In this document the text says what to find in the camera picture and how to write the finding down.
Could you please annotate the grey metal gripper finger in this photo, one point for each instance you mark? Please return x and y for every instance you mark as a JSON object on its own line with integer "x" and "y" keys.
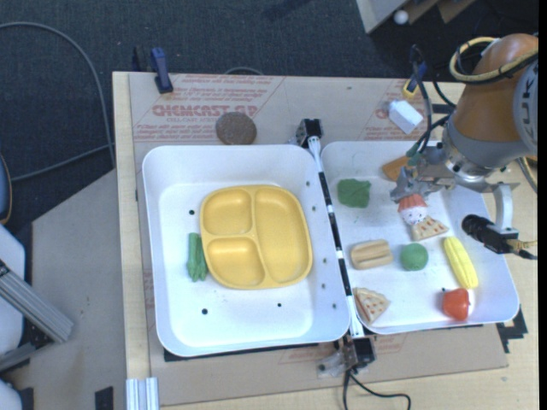
{"x": 421, "y": 191}
{"x": 401, "y": 184}

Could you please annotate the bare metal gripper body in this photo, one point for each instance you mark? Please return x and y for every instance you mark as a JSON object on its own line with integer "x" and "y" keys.
{"x": 436, "y": 173}

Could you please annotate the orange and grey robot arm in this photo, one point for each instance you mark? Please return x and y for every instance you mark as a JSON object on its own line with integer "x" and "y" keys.
{"x": 487, "y": 105}

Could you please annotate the orange wedge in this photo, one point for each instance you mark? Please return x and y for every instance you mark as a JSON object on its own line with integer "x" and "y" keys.
{"x": 392, "y": 170}

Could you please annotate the red and white toy food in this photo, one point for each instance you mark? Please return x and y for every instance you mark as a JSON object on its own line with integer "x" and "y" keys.
{"x": 413, "y": 212}

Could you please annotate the pizza slice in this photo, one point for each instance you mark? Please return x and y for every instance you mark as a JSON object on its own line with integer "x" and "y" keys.
{"x": 429, "y": 230}
{"x": 369, "y": 306}

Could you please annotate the green lettuce leaf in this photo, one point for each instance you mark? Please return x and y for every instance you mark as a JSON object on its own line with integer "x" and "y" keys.
{"x": 354, "y": 192}

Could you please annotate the white carton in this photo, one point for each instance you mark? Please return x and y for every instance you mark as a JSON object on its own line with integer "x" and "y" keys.
{"x": 405, "y": 115}

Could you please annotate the green ball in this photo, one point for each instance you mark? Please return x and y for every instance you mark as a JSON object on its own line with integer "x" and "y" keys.
{"x": 414, "y": 257}

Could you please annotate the tan hot dog bun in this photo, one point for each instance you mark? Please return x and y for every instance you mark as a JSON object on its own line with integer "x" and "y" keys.
{"x": 371, "y": 254}

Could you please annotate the thin black and white rod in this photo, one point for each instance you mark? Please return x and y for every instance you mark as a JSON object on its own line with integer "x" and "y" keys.
{"x": 331, "y": 216}

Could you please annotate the yellow corn cob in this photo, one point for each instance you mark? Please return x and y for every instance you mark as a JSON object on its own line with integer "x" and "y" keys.
{"x": 460, "y": 263}

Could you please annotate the white plastic tray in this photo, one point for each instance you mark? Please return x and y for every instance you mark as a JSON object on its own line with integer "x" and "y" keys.
{"x": 410, "y": 288}
{"x": 239, "y": 314}

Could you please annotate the brown cardboard board red print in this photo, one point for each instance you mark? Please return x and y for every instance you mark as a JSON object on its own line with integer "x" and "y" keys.
{"x": 342, "y": 105}

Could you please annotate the red tomato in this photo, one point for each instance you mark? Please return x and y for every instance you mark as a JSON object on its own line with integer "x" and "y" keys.
{"x": 455, "y": 303}

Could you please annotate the yellow divided plate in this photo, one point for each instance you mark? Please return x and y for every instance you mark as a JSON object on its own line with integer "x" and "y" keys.
{"x": 273, "y": 229}

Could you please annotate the brown round biscuit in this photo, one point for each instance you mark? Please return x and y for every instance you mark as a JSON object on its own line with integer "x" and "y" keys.
{"x": 236, "y": 128}

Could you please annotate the green asparagus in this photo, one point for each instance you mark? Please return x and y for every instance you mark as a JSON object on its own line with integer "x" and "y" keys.
{"x": 195, "y": 256}

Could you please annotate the black cylinder on white bracket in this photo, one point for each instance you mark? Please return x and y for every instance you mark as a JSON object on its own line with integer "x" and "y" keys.
{"x": 485, "y": 229}

